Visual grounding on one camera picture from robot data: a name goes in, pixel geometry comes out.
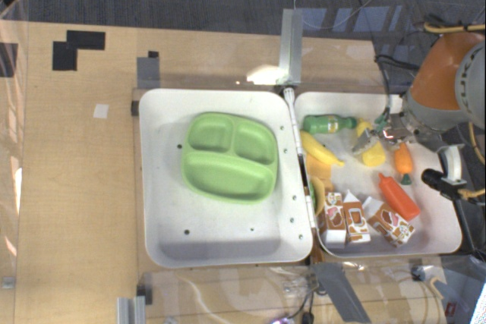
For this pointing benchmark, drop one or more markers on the green divided plate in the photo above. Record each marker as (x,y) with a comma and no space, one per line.
(228,170)

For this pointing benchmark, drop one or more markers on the brown and white carton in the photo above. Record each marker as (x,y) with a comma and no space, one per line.
(357,220)

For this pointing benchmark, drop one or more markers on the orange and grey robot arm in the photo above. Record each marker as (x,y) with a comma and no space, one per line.
(436,68)

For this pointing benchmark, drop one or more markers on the white plastic tray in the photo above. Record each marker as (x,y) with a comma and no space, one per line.
(429,231)
(228,231)

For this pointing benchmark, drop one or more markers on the yellow orange wedge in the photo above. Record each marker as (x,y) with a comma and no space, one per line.
(317,167)

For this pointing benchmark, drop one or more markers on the orange carrot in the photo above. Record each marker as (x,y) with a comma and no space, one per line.
(403,161)

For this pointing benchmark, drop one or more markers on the yellow banana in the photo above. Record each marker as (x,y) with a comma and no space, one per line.
(319,151)

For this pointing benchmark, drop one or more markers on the orange bottle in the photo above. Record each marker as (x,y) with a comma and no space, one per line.
(398,198)

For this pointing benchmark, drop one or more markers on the tan and green sandwich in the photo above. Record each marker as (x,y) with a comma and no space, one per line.
(322,193)

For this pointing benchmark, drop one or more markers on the pink and white carton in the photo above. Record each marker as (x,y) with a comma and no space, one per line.
(332,220)

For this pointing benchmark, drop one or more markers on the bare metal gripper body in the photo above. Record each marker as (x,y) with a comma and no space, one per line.
(396,129)

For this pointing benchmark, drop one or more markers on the green bottle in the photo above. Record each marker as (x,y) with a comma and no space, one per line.
(326,124)

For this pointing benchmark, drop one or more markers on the brown and pink carton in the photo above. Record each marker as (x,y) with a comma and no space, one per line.
(391,222)

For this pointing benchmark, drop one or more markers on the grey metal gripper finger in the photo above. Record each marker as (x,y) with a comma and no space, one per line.
(362,142)

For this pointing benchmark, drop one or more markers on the black cylinder on white bracket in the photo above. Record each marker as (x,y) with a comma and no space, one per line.
(442,178)

